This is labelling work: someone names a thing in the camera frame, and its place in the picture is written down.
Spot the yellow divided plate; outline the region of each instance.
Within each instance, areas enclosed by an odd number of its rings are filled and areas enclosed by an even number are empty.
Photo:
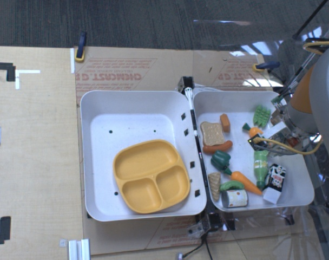
[[[185,165],[176,148],[151,140],[118,152],[113,173],[126,204],[137,213],[153,213],[183,201],[190,190]]]

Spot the blue clamp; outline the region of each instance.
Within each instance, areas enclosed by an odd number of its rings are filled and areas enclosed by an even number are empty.
[[[77,49],[77,52],[74,56],[75,60],[77,62],[82,62],[84,61],[84,55],[85,55],[85,43],[87,41],[87,33],[86,32],[81,32],[80,33],[80,39],[79,39],[79,46]]]
[[[273,69],[273,68],[277,68],[279,66],[280,66],[280,62],[271,61],[271,62],[267,62],[267,63],[253,64],[252,70],[254,72],[262,72],[265,69]]]

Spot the green pepper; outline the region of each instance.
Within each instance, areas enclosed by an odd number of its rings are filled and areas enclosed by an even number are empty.
[[[231,175],[232,172],[228,168],[230,158],[231,156],[228,153],[223,152],[221,150],[216,150],[210,161],[212,165],[216,167],[219,171]]]

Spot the white plastic tray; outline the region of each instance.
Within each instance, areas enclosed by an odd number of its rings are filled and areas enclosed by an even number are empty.
[[[271,112],[275,110],[271,100],[277,96],[274,92],[199,92],[194,95],[193,104],[195,108],[197,127],[201,142],[202,134],[200,124],[203,121],[220,122],[220,115],[225,113],[231,123],[231,132],[224,133],[226,140],[233,142],[233,147],[226,151],[231,159],[229,168],[231,171],[240,171],[248,179],[256,184],[256,178],[253,171],[253,149],[247,142],[249,135],[242,130],[245,122],[253,126],[253,115],[257,105],[263,105]],[[266,128],[262,129],[264,133],[271,128],[268,122]],[[203,153],[203,159],[206,166],[207,174],[218,171],[211,163],[211,155]],[[313,185],[306,168],[302,155],[286,155],[269,158],[269,166],[273,163],[286,168],[286,177],[282,189],[282,194],[277,204],[269,203],[263,200],[262,196],[248,192],[249,202],[246,207],[225,208],[222,206],[221,197],[215,206],[225,212],[237,212],[256,209],[266,209],[274,207],[289,207],[308,205],[314,199]],[[229,176],[223,174],[221,182],[230,180]]]
[[[108,222],[189,216],[204,210],[207,198],[185,96],[175,91],[95,90],[82,97],[81,117],[85,206],[94,219]],[[153,139],[169,141],[177,149],[189,174],[190,192],[172,207],[139,214],[120,194],[113,176],[113,160],[122,149]]]

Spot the can label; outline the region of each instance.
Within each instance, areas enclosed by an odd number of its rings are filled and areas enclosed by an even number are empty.
[[[222,191],[221,198],[225,208],[243,207],[248,204],[248,195],[245,190]]]

